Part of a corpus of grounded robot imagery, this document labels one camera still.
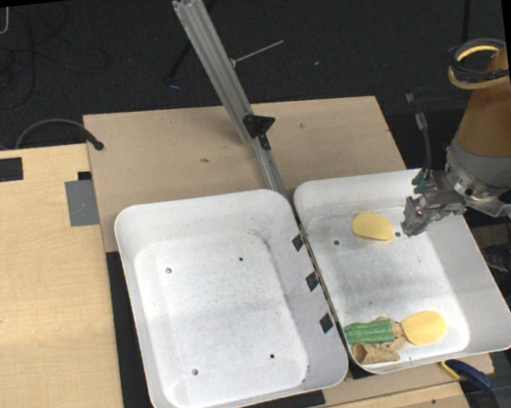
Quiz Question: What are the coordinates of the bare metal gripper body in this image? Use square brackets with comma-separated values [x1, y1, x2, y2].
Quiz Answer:
[412, 157, 511, 227]

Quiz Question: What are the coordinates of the yellow oval chip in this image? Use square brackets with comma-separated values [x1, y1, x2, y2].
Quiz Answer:
[397, 307, 450, 349]
[350, 207, 396, 247]

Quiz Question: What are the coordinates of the white plastic tray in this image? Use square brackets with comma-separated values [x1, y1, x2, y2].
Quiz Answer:
[111, 180, 355, 408]
[290, 157, 511, 383]

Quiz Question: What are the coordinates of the green toy asparagus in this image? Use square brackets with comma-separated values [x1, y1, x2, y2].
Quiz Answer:
[342, 314, 395, 347]

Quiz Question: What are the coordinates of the tan toy biscuit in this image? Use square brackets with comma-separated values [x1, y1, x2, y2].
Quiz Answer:
[347, 317, 409, 368]

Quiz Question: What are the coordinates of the brown cardboard board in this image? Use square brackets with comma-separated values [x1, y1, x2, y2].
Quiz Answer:
[82, 69, 499, 408]

